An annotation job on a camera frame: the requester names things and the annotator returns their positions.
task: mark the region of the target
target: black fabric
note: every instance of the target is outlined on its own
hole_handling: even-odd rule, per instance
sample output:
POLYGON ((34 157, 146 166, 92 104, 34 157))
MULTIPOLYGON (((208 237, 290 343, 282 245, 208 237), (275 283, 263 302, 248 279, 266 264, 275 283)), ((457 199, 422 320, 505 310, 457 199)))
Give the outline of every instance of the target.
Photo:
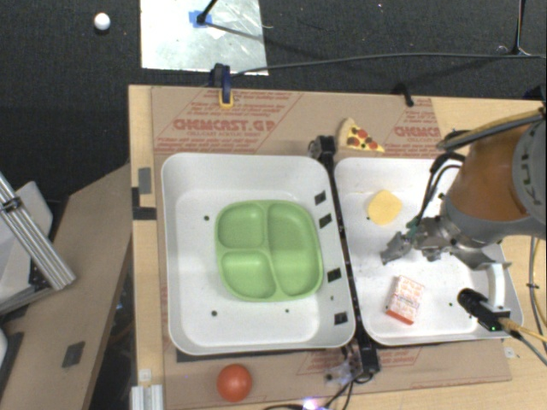
MULTIPOLYGON (((260 0, 269 64, 408 51, 511 49, 518 0, 260 0)), ((527 0, 521 46, 545 53, 546 0, 527 0)), ((202 85, 140 67, 139 0, 0 0, 0 171, 50 199, 128 160, 127 86, 202 85), (96 12, 112 20, 106 35, 96 12)), ((243 77, 235 87, 520 98, 544 61, 398 58, 243 77)))

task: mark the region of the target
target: green plate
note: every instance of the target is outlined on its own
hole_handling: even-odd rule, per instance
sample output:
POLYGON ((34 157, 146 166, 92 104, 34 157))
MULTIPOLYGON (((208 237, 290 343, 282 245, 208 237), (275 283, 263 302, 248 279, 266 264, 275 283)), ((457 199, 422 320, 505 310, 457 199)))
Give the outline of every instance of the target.
POLYGON ((309 296, 323 280, 314 221, 288 201, 247 201, 223 208, 215 223, 222 282, 246 301, 309 296))

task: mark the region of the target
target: white ball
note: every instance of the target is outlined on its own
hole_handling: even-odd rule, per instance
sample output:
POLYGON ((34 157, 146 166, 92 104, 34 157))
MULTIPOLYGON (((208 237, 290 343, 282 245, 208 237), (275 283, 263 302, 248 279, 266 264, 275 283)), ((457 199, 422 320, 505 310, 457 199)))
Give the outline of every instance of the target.
POLYGON ((100 31, 106 31, 110 27, 110 17, 104 12, 95 15, 95 27, 100 31))

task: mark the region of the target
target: wooden table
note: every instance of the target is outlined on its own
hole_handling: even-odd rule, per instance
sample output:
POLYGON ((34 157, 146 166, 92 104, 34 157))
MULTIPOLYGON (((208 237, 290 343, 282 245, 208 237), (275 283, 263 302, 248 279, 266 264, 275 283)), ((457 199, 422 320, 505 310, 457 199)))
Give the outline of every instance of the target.
MULTIPOLYGON (((154 178, 154 129, 152 125, 152 88, 149 86, 132 86, 129 89, 130 102, 130 138, 132 163, 133 206, 133 259, 135 270, 135 308, 137 334, 137 365, 138 384, 150 386, 163 384, 164 370, 162 357, 162 313, 160 272, 158 265, 157 226, 154 217, 149 217, 156 207, 156 190, 154 180, 143 177, 151 175, 154 178)), ((323 97, 336 99, 339 94, 315 93, 312 99, 323 97)), ((381 103, 382 99, 392 102, 390 96, 352 95, 350 100, 366 108, 370 102, 381 103)), ((539 102, 504 101, 491 99, 466 99, 437 97, 431 99, 432 108, 442 135, 456 129, 468 129, 483 125, 510 114, 526 112, 540 106, 539 102)), ((328 124, 317 123, 322 132, 328 131, 328 124)), ((301 147, 294 140, 310 139, 310 135, 296 136, 297 126, 292 129, 291 141, 279 141, 279 147, 286 152, 287 147, 301 147)), ((265 143, 261 147, 273 150, 276 142, 265 143)), ((538 255, 536 280, 541 287, 540 300, 545 305, 545 248, 540 246, 538 255)), ((525 316, 525 325, 534 327, 531 306, 526 282, 528 279, 527 237, 512 237, 504 240, 504 251, 509 261, 513 262, 512 278, 525 316)), ((350 408, 382 408, 382 409, 423 409, 435 408, 453 409, 484 409, 484 408, 541 408, 544 405, 547 392, 545 381, 547 369, 532 354, 532 352, 513 339, 504 343, 509 354, 515 356, 509 360, 513 380, 494 384, 461 385, 436 389, 414 389, 392 391, 378 394, 355 395, 350 408)), ((343 406, 342 400, 336 403, 336 408, 343 406)), ((241 405, 241 408, 260 409, 267 405, 241 405)))

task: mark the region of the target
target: tomato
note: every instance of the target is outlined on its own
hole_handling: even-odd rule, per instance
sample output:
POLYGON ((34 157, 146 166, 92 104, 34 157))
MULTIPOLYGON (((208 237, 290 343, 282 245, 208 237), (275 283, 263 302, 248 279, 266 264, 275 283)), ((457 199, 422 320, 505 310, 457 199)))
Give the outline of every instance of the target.
POLYGON ((241 365, 226 366, 216 379, 217 390, 229 402, 243 400, 249 394, 252 384, 249 371, 241 365))

